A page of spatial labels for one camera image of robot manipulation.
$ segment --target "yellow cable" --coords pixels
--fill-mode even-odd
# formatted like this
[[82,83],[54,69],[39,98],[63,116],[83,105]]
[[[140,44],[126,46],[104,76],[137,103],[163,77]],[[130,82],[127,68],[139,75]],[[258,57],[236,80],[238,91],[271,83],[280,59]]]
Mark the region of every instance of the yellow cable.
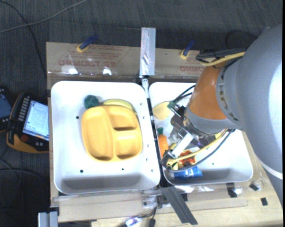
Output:
[[222,133],[220,134],[216,134],[215,137],[216,139],[214,141],[212,141],[211,143],[209,143],[208,145],[206,145],[205,147],[191,153],[191,154],[188,154],[186,156],[183,156],[183,157],[178,157],[178,158],[175,158],[175,159],[169,159],[168,162],[167,162],[167,166],[171,166],[172,164],[174,164],[175,162],[178,162],[180,160],[183,160],[183,159],[187,159],[187,158],[190,158],[190,157],[193,157],[193,156],[196,156],[198,153],[210,148],[212,145],[216,144],[217,141],[223,136],[225,135],[225,133],[227,132],[228,130],[224,130]]
[[228,61],[228,60],[231,60],[231,59],[234,59],[234,58],[238,58],[238,57],[241,57],[245,54],[245,52],[240,52],[240,53],[236,53],[236,54],[233,54],[233,55],[227,55],[221,59],[218,59],[218,60],[215,60],[215,61],[212,61],[212,62],[200,62],[203,66],[214,66],[214,65],[217,65],[218,63],[221,63],[221,62],[224,62],[224,61]]

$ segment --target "gray carpet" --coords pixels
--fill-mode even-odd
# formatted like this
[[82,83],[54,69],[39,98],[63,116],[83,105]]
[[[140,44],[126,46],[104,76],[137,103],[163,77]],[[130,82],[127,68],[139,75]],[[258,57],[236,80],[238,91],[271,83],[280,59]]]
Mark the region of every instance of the gray carpet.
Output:
[[[28,23],[41,21],[81,0],[1,0]],[[141,27],[155,27],[158,48],[194,50],[249,46],[266,27],[283,21],[283,0],[88,0],[45,22],[0,33],[0,86],[13,97],[29,91],[45,96],[46,42],[80,43],[97,34],[99,44],[140,46]],[[0,31],[24,25],[0,2]],[[0,172],[0,227],[35,227],[48,206],[48,154],[6,147],[0,133],[0,158],[19,172]],[[7,166],[0,163],[0,169]]]

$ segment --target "blue package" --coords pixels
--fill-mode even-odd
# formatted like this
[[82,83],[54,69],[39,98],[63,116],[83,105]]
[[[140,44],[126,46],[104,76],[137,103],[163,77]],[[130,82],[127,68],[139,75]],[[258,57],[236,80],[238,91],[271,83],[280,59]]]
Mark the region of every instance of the blue package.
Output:
[[175,178],[180,178],[184,180],[188,178],[203,176],[202,171],[197,166],[183,170],[183,171],[175,171],[173,172],[173,174]]

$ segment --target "white plastic tray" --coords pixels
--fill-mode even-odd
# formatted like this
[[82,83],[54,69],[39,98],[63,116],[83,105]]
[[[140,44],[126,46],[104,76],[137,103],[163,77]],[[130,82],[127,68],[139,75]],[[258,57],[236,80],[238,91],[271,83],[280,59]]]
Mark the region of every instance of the white plastic tray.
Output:
[[[84,98],[100,102],[123,99],[137,112],[143,149],[139,156],[119,162],[98,162],[85,151],[81,137]],[[155,187],[160,170],[144,89],[135,83],[61,81],[51,90],[53,172],[57,189],[65,194],[145,190]]]
[[[152,107],[175,99],[192,85],[192,83],[175,82],[155,82],[151,84],[149,94]],[[186,106],[188,101],[189,97],[179,104]],[[170,124],[172,116],[173,113],[171,112],[169,117],[163,121],[156,118],[154,120],[156,128],[163,127],[163,133],[167,137],[172,131],[172,125]],[[222,146],[198,167],[203,173],[202,177],[183,180],[174,178],[173,174],[170,174],[166,169],[164,169],[164,176],[173,185],[203,185],[249,180],[253,175],[253,166],[241,131],[236,130],[232,133]]]

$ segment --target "yellow divided plate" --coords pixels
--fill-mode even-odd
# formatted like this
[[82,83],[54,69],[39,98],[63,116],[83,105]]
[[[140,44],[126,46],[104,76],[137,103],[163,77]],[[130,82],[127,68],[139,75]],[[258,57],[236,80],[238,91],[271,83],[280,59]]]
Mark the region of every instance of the yellow divided plate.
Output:
[[124,106],[87,109],[81,119],[81,133],[86,152],[98,161],[130,159],[143,149],[138,119],[133,110]]

